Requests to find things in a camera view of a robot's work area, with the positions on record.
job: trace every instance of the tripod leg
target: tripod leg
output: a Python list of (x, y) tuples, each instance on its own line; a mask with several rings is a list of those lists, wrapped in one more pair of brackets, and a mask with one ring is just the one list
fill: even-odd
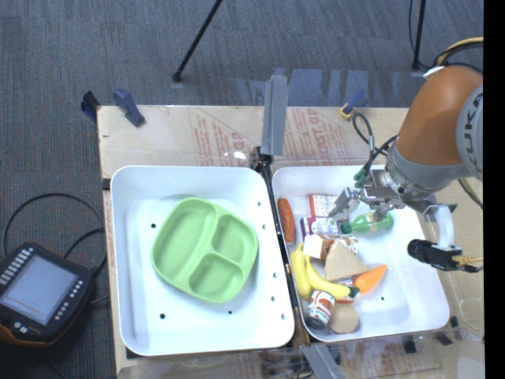
[(421, 45), (421, 34), (423, 32), (423, 21), (425, 19), (426, 0), (421, 0), (419, 11), (419, 22), (417, 23), (416, 48), (413, 53), (412, 69), (419, 69), (419, 46)]
[(196, 46), (200, 42), (200, 39), (202, 36), (204, 36), (205, 30), (207, 29), (208, 25), (211, 23), (212, 18), (214, 17), (215, 12), (218, 10), (219, 6), (221, 5), (221, 2), (223, 0), (216, 0), (214, 5), (212, 6), (211, 12), (207, 15), (207, 19), (205, 20), (204, 24), (200, 28), (200, 31), (196, 35), (195, 40), (191, 44), (191, 47), (188, 50), (188, 53), (186, 53), (186, 56), (184, 59), (182, 59), (181, 65), (177, 69), (177, 72), (172, 74), (172, 79), (174, 81), (181, 81), (181, 74), (182, 70), (184, 70), (186, 63), (188, 63), (189, 58), (191, 58), (191, 55), (193, 54), (193, 51), (195, 50)]

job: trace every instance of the food can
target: food can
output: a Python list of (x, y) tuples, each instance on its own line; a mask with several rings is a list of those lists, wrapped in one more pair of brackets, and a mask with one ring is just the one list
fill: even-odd
[(305, 310), (305, 323), (315, 329), (327, 326), (335, 298), (325, 291), (316, 290), (310, 296), (310, 303)]

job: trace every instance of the banana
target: banana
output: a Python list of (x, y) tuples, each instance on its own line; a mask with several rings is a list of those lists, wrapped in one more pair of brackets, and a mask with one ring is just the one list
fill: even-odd
[(324, 279), (310, 262), (310, 256), (304, 255), (305, 268), (309, 278), (310, 286), (315, 290), (325, 291), (335, 299), (343, 298), (351, 293), (349, 287)]
[(290, 254), (291, 272), (293, 273), (294, 286), (298, 294), (303, 298), (310, 300), (312, 287), (307, 277), (305, 268), (305, 255), (303, 254), (303, 243), (298, 243), (297, 248)]

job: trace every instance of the hot dog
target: hot dog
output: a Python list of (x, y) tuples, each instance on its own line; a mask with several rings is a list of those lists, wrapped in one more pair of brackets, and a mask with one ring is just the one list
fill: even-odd
[(295, 227), (290, 202), (286, 198), (279, 198), (277, 200), (277, 209), (279, 210), (279, 217), (281, 219), (284, 241), (286, 243), (291, 243), (294, 241)]

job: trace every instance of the green plate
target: green plate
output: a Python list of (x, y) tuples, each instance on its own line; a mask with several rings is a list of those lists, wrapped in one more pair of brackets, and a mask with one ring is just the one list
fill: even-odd
[(151, 250), (154, 270), (170, 285), (209, 302), (227, 302), (247, 280), (258, 253), (254, 229), (211, 201), (179, 201)]

